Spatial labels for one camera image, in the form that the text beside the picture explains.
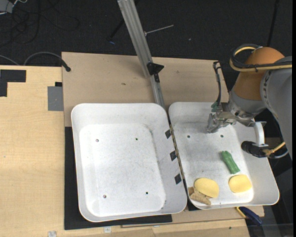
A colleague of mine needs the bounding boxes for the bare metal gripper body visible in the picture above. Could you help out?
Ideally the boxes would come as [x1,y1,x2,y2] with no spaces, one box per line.
[213,102,256,129]

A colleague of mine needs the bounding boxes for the green toy vegetable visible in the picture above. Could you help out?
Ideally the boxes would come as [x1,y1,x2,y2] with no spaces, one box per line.
[220,150,241,175]

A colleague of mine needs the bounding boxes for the white plastic tray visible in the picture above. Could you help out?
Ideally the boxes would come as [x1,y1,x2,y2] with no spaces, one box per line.
[168,101,280,210]
[71,102,188,223]

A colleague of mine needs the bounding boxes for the brown bread piece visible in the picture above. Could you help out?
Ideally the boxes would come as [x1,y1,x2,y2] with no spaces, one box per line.
[187,186,212,206]

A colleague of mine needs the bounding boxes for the yellow potato chip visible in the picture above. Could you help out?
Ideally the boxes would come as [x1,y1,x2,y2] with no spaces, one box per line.
[228,174,253,194]
[193,177,220,198]

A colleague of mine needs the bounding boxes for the black cylinder on white bracket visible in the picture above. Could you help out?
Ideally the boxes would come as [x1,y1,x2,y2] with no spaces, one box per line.
[241,121,271,158]

